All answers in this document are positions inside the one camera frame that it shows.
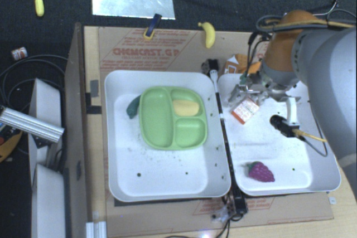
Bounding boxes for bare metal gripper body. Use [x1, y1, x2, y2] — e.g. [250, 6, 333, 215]
[240, 74, 302, 104]

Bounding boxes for orange and white carton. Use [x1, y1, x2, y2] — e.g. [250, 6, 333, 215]
[230, 96, 260, 125]

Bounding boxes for orange carton with white print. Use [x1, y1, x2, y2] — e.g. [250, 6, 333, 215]
[224, 54, 262, 76]

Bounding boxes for thin black and white rod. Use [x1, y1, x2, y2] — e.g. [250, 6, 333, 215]
[210, 69, 238, 196]

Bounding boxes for yellow toy bread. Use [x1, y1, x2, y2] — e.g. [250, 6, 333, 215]
[172, 99, 200, 117]

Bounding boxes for white plastic tray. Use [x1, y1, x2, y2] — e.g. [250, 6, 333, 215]
[104, 69, 233, 203]
[217, 72, 342, 197]

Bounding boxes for yellow banana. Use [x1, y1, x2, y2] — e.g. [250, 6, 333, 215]
[197, 21, 216, 49]

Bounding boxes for green divided plate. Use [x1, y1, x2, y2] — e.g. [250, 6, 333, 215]
[138, 86, 209, 152]

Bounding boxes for purple toy grapes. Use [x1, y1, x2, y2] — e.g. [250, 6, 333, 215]
[245, 161, 276, 183]

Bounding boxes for brown cardboard board red print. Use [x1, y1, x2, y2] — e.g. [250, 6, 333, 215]
[97, 26, 335, 238]

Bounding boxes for dark green toy vegetable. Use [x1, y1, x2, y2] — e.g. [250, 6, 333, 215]
[126, 95, 143, 120]

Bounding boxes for yellow oblong toy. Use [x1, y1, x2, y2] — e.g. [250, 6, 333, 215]
[34, 0, 45, 17]

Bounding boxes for small red and white can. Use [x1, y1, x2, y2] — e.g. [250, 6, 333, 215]
[11, 46, 29, 61]

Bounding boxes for black block with thin wires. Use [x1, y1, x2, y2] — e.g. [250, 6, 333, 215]
[201, 58, 220, 75]
[232, 189, 248, 216]

